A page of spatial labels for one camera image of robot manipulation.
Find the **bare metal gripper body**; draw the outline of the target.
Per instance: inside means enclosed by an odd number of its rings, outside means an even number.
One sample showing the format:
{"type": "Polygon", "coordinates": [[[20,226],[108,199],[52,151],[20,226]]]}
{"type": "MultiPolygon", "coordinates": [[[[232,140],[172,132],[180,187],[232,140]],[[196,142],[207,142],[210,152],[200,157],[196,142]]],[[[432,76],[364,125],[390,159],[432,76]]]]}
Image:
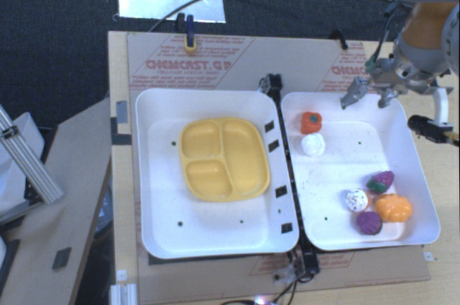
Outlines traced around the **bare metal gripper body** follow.
{"type": "Polygon", "coordinates": [[[424,72],[405,58],[370,59],[367,61],[367,73],[378,91],[427,94],[429,89],[438,85],[435,75],[424,72]]]}

